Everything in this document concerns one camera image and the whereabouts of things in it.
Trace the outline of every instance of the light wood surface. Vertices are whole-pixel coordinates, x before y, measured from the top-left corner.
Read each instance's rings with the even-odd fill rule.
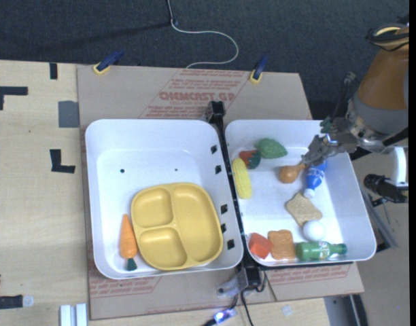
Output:
[[[63,304],[88,304],[80,130],[58,127],[58,102],[77,101],[76,66],[0,60],[0,86],[28,86],[5,96],[0,111],[0,295],[32,295],[34,305],[0,310],[0,325],[58,325]],[[50,149],[75,173],[51,172]],[[227,325],[249,325],[242,306]],[[249,306],[254,325],[329,325],[324,300]],[[202,325],[197,310],[89,325]]]

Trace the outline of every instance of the toy egg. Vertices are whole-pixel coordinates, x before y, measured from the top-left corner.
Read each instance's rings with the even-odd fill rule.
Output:
[[[310,220],[303,225],[303,236],[311,242],[321,240],[325,235],[326,229],[318,220]]]

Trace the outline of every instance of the yellow plate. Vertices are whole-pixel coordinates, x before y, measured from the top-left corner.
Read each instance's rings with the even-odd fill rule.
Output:
[[[140,254],[161,270],[213,261],[223,248],[220,222],[209,194],[193,183],[144,189],[131,202]]]

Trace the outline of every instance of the toy green bottle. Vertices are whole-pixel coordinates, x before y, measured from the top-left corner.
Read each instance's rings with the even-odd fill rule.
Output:
[[[347,252],[345,244],[330,244],[329,242],[300,242],[296,244],[296,255],[301,261],[309,259],[327,259],[335,253],[344,255]]]

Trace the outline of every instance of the cardboard sheet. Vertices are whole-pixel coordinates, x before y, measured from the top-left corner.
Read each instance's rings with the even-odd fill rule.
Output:
[[[209,101],[224,102],[225,125],[240,118],[311,119],[298,74],[263,73],[259,84],[249,76],[250,71],[117,66],[98,76],[92,66],[77,66],[91,319],[230,305],[230,299],[218,298],[216,285],[230,280],[235,269],[128,280],[99,273],[92,255],[84,133],[103,118],[204,119]],[[249,295],[250,304],[363,291],[356,264],[272,270],[267,276],[271,289]]]

